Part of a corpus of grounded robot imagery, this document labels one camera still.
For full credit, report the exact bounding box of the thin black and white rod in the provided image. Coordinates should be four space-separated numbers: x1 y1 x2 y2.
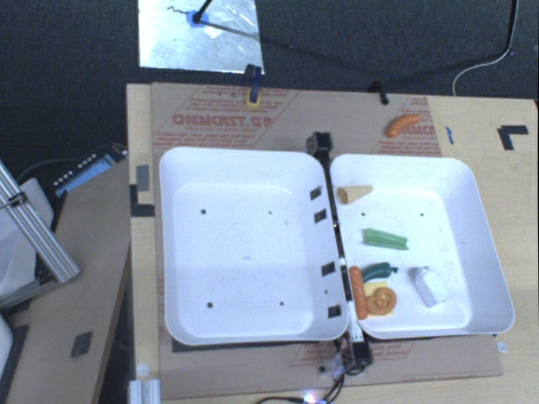
320 151 363 344

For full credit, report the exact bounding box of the brown cardboard board red print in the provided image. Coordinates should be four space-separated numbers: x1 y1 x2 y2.
149 82 504 400

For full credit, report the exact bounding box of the dark green toy pepper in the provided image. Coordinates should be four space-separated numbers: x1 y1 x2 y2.
360 262 399 284

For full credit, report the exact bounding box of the white plastic bottle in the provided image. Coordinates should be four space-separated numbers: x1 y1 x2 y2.
408 266 451 309

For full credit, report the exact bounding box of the white plastic tray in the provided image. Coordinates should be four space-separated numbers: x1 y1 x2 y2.
158 146 350 347
329 153 516 341

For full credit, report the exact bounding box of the green toy bean pod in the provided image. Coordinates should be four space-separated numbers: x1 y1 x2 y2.
363 227 410 252

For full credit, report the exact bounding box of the orange toy sausage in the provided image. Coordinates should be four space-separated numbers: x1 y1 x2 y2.
385 114 422 139
348 265 369 321

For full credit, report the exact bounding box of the black block with thin wires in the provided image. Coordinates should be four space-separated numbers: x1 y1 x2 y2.
336 338 375 375
305 130 334 156

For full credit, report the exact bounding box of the tan ice cream cone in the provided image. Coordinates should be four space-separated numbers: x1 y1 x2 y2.
335 184 374 205

